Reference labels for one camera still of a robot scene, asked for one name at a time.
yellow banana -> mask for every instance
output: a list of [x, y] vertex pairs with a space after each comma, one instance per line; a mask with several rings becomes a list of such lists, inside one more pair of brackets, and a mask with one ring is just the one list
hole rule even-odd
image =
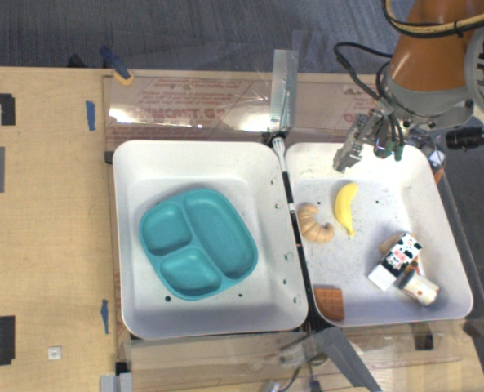
[[345, 227], [349, 235], [354, 235], [353, 215], [350, 210], [350, 203], [357, 192], [357, 183], [347, 183], [336, 195], [335, 214], [336, 219]]

teal plate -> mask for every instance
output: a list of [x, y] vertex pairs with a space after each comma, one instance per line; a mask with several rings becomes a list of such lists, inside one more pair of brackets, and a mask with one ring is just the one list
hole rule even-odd
[[193, 189], [160, 202], [142, 216], [139, 230], [158, 277], [187, 301], [240, 283], [258, 262], [249, 229], [215, 190]]

black corner marker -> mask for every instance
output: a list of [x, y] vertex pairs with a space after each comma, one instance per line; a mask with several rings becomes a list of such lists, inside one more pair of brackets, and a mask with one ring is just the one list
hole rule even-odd
[[15, 97], [0, 93], [0, 124], [4, 127], [15, 126]]
[[0, 317], [0, 366], [15, 358], [15, 315]]

